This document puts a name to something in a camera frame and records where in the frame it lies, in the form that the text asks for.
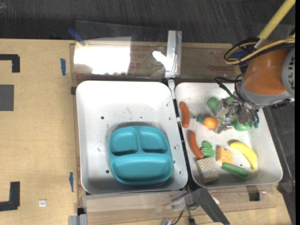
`yellow pole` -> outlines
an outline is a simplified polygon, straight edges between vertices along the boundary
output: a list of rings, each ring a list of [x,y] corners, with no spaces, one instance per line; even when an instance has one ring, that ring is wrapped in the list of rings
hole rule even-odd
[[[268,24],[264,27],[261,33],[258,35],[260,39],[267,39],[269,35],[274,31],[277,25],[285,17],[285,15],[291,10],[295,5],[296,0],[285,0],[278,11],[273,15]]]

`wooden table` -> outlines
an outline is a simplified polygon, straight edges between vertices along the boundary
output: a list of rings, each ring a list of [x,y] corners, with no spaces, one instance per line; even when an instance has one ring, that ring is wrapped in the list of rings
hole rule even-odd
[[[0,224],[66,225],[77,214],[78,183],[68,40],[0,39],[0,54],[18,54],[20,73],[0,60],[0,84],[14,85],[14,110],[0,111],[0,201],[8,201],[10,182],[20,182],[18,210],[1,211]],[[66,75],[61,60],[65,59]],[[69,177],[74,175],[72,191]],[[234,224],[291,224],[282,195],[272,190],[276,207],[226,212]],[[46,199],[47,206],[39,207]],[[210,223],[207,215],[195,217]],[[160,224],[161,220],[136,225]],[[179,225],[187,224],[182,218]]]

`toy banana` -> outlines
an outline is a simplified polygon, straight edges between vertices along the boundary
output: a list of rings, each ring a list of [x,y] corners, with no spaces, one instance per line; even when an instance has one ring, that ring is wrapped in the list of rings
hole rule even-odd
[[[230,146],[244,154],[249,163],[252,165],[253,170],[257,170],[257,156],[251,148],[242,142],[233,142]]]

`teal divided plate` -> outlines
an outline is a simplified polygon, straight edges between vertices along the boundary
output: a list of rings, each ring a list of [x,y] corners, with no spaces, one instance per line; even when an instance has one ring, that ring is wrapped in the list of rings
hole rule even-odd
[[[173,172],[169,142],[155,127],[115,130],[109,140],[109,159],[115,179],[126,185],[158,184],[167,181]]]

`gray square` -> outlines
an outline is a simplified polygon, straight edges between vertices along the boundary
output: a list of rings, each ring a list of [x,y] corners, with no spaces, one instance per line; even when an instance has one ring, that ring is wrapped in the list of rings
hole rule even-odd
[[[0,84],[0,111],[14,110],[14,85]]]

